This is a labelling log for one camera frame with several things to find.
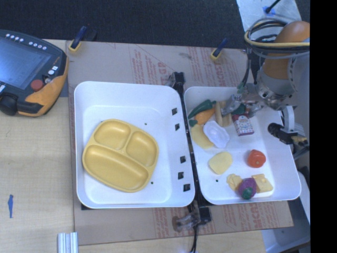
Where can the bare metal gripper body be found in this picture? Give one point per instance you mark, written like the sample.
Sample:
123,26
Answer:
266,96

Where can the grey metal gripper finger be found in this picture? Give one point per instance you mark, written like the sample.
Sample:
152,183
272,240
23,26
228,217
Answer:
231,105
255,109

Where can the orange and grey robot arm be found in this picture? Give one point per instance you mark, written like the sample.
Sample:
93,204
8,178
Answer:
287,49

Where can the dark green toy vegetable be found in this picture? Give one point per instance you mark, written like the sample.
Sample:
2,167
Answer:
239,110

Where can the pale yellow toy fries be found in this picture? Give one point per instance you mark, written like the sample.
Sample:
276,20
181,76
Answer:
223,120

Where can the pink and white small carton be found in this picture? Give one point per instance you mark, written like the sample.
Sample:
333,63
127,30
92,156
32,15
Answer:
243,125

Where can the green toy chili pepper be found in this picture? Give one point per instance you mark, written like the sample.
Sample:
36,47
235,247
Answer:
202,106

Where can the orange toy carrot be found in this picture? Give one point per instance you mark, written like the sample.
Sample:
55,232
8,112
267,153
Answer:
204,116

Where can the white plastic tray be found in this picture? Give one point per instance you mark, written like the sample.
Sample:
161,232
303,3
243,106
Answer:
131,99
245,146

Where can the red toy tomato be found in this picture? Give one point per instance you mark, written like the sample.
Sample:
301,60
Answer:
256,158

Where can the thin black rod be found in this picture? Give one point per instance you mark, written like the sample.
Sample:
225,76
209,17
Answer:
191,146

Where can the yellow toy pasta piece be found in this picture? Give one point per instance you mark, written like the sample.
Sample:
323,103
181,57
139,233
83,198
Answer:
233,180

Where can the yellow toy cheese wedge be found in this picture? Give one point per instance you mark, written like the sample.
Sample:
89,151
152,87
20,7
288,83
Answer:
263,184

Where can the purple toy eggplant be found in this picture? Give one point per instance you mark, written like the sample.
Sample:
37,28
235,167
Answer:
247,188

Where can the brown cardboard board red print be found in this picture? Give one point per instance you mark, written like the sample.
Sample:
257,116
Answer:
126,62

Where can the yellow divided plate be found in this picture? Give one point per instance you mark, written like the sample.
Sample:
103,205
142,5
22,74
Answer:
118,157

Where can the black cylinder on white bracket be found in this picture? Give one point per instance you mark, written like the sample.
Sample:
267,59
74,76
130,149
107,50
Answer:
284,133

